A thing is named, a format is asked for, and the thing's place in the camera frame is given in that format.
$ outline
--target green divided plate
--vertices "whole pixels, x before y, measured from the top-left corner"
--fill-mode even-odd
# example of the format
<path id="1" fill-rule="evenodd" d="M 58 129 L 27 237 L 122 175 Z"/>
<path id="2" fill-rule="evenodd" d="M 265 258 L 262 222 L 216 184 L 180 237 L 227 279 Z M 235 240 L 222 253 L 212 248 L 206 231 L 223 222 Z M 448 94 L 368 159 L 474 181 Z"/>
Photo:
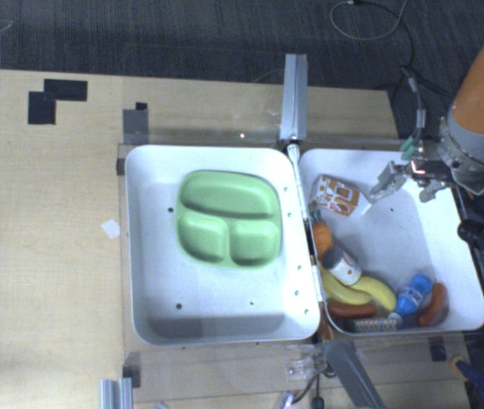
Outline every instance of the green divided plate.
<path id="1" fill-rule="evenodd" d="M 198 262 L 259 267 L 278 254 L 282 235 L 278 194 L 263 179 L 224 171 L 194 171 L 180 186 L 176 232 Z"/>

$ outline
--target banana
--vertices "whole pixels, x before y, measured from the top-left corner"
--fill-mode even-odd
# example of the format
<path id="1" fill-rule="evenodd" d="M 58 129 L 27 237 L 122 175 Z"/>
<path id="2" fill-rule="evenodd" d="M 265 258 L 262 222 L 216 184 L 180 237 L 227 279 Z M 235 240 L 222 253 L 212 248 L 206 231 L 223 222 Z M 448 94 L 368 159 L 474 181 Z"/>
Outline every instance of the banana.
<path id="1" fill-rule="evenodd" d="M 366 292 L 356 291 L 339 282 L 333 274 L 320 265 L 321 283 L 326 294 L 333 300 L 346 304 L 367 304 L 371 296 Z"/>
<path id="2" fill-rule="evenodd" d="M 395 306 L 397 306 L 395 294 L 380 280 L 361 276 L 350 288 L 371 294 L 388 312 L 394 312 Z"/>

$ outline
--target black floor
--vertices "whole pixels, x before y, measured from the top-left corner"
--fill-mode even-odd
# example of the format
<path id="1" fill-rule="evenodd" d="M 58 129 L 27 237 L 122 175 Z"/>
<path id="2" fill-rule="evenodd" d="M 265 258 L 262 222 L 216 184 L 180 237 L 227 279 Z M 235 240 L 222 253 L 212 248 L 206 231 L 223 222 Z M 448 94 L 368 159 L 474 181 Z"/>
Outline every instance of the black floor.
<path id="1" fill-rule="evenodd" d="M 400 136 L 407 136 L 415 100 L 405 82 L 396 86 L 399 66 L 411 62 L 424 78 L 455 93 L 484 44 L 484 0 L 411 0 L 403 24 L 376 41 L 354 41 L 333 29 L 329 12 L 341 1 L 0 0 L 0 20 L 14 22 L 3 37 L 2 66 L 281 82 L 285 53 L 304 53 L 311 85 L 387 89 Z M 395 14 L 403 3 L 365 1 Z M 336 21 L 355 35 L 378 36 L 395 17 L 362 4 L 342 6 Z M 451 99 L 427 88 L 423 99 L 433 134 Z M 481 342 L 470 348 L 484 369 Z"/>

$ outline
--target wooden tabletop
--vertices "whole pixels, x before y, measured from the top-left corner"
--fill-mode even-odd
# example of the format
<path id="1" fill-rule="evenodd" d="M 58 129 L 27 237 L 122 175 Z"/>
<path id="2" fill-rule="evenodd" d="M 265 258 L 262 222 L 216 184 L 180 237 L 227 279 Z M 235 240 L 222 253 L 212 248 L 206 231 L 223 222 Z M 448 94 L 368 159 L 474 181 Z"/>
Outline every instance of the wooden tabletop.
<path id="1" fill-rule="evenodd" d="M 57 101 L 55 125 L 28 124 L 28 93 L 45 78 L 85 80 L 87 101 Z M 131 354 L 116 161 L 123 109 L 148 104 L 156 135 L 224 135 L 279 123 L 281 87 L 153 78 L 0 72 L 0 408 L 96 408 L 103 378 L 119 379 Z M 384 92 L 310 88 L 308 132 L 395 140 Z M 447 354 L 467 355 L 463 338 Z M 287 379 L 280 344 L 207 349 L 139 347 L 147 380 L 135 405 L 270 408 Z M 388 407 L 469 407 L 428 340 L 363 345 L 361 359 Z M 322 381 L 326 407 L 352 407 L 338 379 Z M 306 399 L 298 407 L 309 407 Z"/>

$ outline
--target brown sausage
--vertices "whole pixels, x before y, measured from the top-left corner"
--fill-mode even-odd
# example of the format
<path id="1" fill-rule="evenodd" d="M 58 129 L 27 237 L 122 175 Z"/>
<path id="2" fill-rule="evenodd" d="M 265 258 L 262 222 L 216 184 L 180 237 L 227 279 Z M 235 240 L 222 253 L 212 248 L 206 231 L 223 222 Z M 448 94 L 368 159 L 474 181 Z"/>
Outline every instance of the brown sausage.
<path id="1" fill-rule="evenodd" d="M 378 312 L 377 306 L 373 302 L 367 304 L 345 304 L 340 302 L 327 302 L 327 312 L 332 317 L 337 318 L 371 318 Z"/>
<path id="2" fill-rule="evenodd" d="M 447 288 L 442 283 L 434 283 L 433 288 L 431 288 L 431 301 L 429 302 L 429 306 L 418 317 L 418 325 L 422 327 L 430 325 L 443 308 L 446 298 Z"/>

